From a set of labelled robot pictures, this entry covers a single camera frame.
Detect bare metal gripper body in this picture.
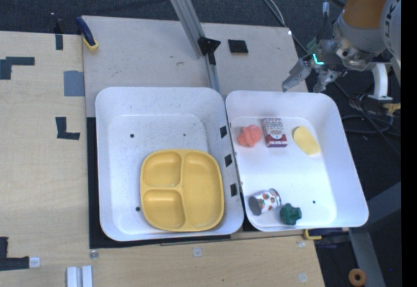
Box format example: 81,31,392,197
311,36,375,76

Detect red and white carton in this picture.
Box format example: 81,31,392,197
261,117,289,149

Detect yellow oval toy food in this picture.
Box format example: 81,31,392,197
292,125,322,157

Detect black square block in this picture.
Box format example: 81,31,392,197
227,38,249,54

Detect salmon pink toy food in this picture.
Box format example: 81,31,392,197
237,124,264,149

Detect white plastic tray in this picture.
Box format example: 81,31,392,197
224,89,370,234
94,85,246,243

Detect white strawberry print can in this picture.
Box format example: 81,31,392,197
248,188,282,217

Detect green broccoli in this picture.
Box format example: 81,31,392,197
279,202,303,226

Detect yellow divided plate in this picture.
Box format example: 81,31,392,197
139,148,226,233

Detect orange doughnut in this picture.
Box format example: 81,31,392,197
348,268,367,287

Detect black cylinder on white bracket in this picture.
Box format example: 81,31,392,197
349,62,394,114

